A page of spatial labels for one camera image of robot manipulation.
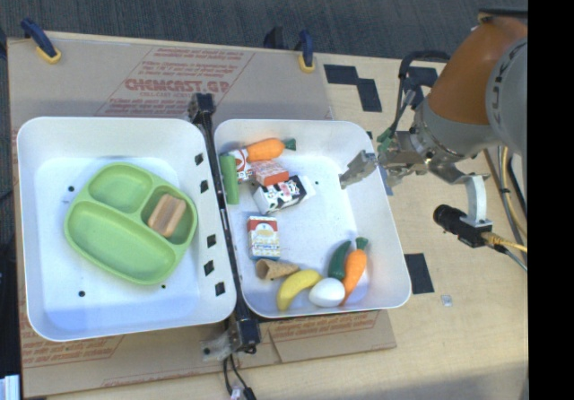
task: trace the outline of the toy food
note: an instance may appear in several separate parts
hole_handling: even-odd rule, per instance
[[[273,217],[248,218],[249,258],[271,258],[278,260],[281,256],[277,219]]]
[[[165,194],[153,209],[147,225],[158,231],[164,238],[168,238],[176,230],[186,210],[186,201]]]
[[[339,279],[326,277],[313,286],[309,301],[321,308],[333,308],[343,301],[344,293],[344,285]]]
[[[344,262],[344,278],[342,282],[345,289],[345,296],[343,303],[347,301],[367,267],[367,254],[364,249],[368,241],[365,238],[357,238],[356,243],[357,248],[347,256]]]
[[[281,156],[281,153],[283,153],[285,148],[288,150],[295,150],[295,139],[282,142],[278,138],[267,138],[260,142],[248,145],[245,148],[248,153],[247,161],[255,162],[272,160],[273,158]]]
[[[344,260],[351,246],[351,241],[347,240],[341,244],[335,250],[334,254],[331,256],[331,261],[329,262],[329,267],[327,270],[328,277],[334,277],[339,281],[344,278]]]
[[[264,187],[289,179],[289,171],[276,161],[256,161],[251,164],[255,181]]]
[[[259,187],[253,200],[262,215],[299,204],[316,194],[315,188],[305,176],[293,175],[289,180],[268,187]]]
[[[255,263],[255,268],[257,277],[259,279],[266,279],[270,281],[299,271],[299,267],[294,263],[270,260],[267,258],[257,260]]]
[[[227,204],[239,204],[239,182],[235,158],[230,154],[222,154],[219,157],[219,165],[222,170]]]
[[[277,292],[277,308],[287,310],[293,299],[303,290],[318,283],[323,276],[314,269],[301,269],[289,275]]]

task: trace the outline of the toy ice cream cone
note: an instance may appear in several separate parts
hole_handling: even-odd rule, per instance
[[[292,274],[299,271],[299,267],[293,263],[285,261],[274,261],[262,258],[255,264],[257,277],[260,279],[273,280],[278,277]]]

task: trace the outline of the green vegetable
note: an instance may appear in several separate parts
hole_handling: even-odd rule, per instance
[[[294,152],[297,151],[297,141],[294,138],[283,140],[283,143],[287,150],[293,150]]]
[[[379,135],[377,137],[377,142],[379,142],[380,145],[377,147],[377,151],[386,152],[388,146],[391,144],[392,138],[393,138],[393,130],[391,128],[387,129],[385,132]]]
[[[327,271],[328,277],[334,277],[335,279],[342,281],[344,278],[344,259],[350,246],[351,241],[347,240],[339,247],[337,247],[333,256],[331,257],[331,261],[329,262],[329,268]]]
[[[222,168],[223,188],[227,204],[239,204],[239,183],[237,181],[237,164],[230,154],[222,154],[219,157],[219,165]]]
[[[364,250],[365,247],[367,247],[367,244],[369,244],[369,240],[367,238],[357,238],[355,243],[357,244],[357,248],[359,250]]]

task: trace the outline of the toy cucumber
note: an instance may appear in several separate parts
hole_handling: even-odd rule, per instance
[[[351,241],[347,240],[339,247],[337,247],[333,256],[331,257],[331,261],[329,262],[329,268],[327,270],[328,277],[334,277],[335,279],[342,281],[344,278],[344,260],[350,246]]]
[[[239,183],[235,158],[230,154],[222,154],[219,157],[219,165],[222,168],[223,187],[227,204],[239,204]]]

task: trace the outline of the cardboard sheet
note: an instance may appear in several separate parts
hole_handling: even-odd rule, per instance
[[[194,92],[214,94],[214,126],[230,117],[325,119],[331,114],[324,75],[304,74],[291,51],[47,34],[63,54],[56,65],[38,57],[33,41],[8,41],[13,139],[25,121],[38,116],[185,119]],[[17,181],[14,193],[19,207]],[[19,216],[16,230],[25,397],[222,369],[220,362],[206,360],[201,351],[203,341],[222,333],[222,323],[69,343],[40,337],[26,315]],[[243,367],[396,346],[385,310],[263,322],[260,328],[263,340],[257,353],[239,354]]]

